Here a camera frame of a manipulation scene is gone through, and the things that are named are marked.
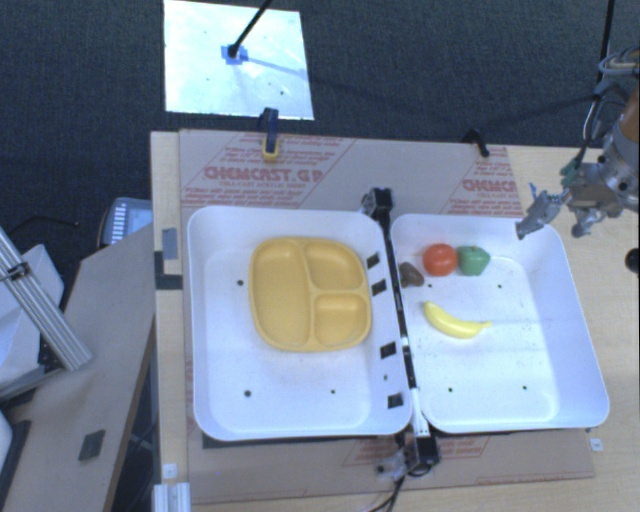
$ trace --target toy tomato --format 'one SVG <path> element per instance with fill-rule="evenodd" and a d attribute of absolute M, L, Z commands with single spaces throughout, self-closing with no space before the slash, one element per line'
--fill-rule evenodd
<path fill-rule="evenodd" d="M 448 276 L 458 265 L 458 254 L 450 245 L 434 244 L 422 255 L 422 264 L 432 276 Z"/>

